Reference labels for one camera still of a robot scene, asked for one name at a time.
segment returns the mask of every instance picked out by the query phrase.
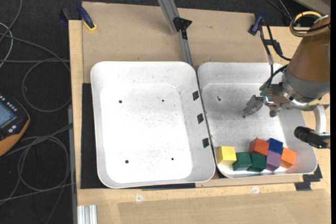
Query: dark green cube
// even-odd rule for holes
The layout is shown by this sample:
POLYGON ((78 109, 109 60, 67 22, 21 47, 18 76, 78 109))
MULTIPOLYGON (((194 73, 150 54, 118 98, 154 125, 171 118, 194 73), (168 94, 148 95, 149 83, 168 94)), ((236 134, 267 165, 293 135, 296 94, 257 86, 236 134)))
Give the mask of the dark green cube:
POLYGON ((260 173, 266 169, 266 156, 264 154, 252 153, 251 160, 252 165, 248 171, 260 173))
POLYGON ((237 161, 232 165, 234 171, 245 171, 251 167, 252 160, 249 152, 238 152, 236 156, 237 161))

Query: blue block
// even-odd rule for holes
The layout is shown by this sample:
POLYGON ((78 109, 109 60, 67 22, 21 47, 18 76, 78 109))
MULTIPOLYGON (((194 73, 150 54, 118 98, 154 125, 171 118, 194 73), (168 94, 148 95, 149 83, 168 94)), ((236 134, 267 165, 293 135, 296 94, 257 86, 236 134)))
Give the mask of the blue block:
POLYGON ((270 138, 269 140, 267 140, 267 142, 269 143, 269 147, 268 147, 269 151, 273 151, 281 155, 283 142, 276 140, 274 138, 270 138))

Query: white cable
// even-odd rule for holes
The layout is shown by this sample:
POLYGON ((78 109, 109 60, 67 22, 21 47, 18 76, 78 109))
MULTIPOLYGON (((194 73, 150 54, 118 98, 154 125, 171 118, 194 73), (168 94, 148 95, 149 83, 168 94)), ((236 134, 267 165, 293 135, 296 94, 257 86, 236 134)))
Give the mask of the white cable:
MULTIPOLYGON (((3 23, 1 23, 1 22, 0 22, 0 25, 2 25, 3 27, 5 27, 5 28, 8 30, 9 35, 10 35, 11 37, 13 37, 12 31, 9 29, 9 27, 8 27, 7 25, 5 25, 5 24, 3 24, 3 23)), ((0 68, 3 66, 3 64, 5 63, 5 61, 8 59, 9 55, 10 55, 11 52, 12 52, 13 43, 14 43, 14 41, 13 41, 12 38, 11 38, 11 42, 10 42, 10 43, 11 43, 11 46, 10 46, 10 48, 9 48, 9 50, 8 50, 8 53, 7 53, 6 57, 4 58, 3 62, 0 63, 0 68)))

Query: yellow cube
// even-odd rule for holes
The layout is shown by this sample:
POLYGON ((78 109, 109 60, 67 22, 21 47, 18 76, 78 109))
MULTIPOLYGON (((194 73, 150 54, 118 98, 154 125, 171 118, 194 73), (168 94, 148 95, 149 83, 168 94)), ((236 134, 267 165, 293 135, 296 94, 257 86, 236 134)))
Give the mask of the yellow cube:
POLYGON ((231 165, 237 161, 236 150, 234 146, 221 146, 216 150, 217 164, 231 165))

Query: empty white tray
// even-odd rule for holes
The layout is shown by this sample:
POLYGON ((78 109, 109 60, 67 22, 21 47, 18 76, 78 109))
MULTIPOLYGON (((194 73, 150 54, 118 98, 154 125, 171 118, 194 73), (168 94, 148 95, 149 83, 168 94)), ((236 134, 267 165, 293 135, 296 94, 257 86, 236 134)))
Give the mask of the empty white tray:
MULTIPOLYGON (((281 65, 275 64, 274 70, 281 65)), ((231 178, 255 175, 308 174, 315 171, 317 159, 312 146, 297 139, 294 130, 305 126, 302 112, 296 109, 280 111, 278 116, 269 116, 269 107, 263 106, 255 114, 243 119, 242 112, 252 95, 259 96, 260 86, 270 76, 268 63, 223 63, 207 62, 197 71, 204 110, 208 121, 213 147, 234 146, 236 152, 246 152, 255 138, 274 138, 297 152, 295 164, 262 173, 234 171, 232 165, 218 165, 219 171, 231 178)), ((281 74, 273 83, 281 81, 281 74)))
POLYGON ((215 161, 195 70, 100 62, 91 70, 97 167, 110 188, 204 182, 215 161))

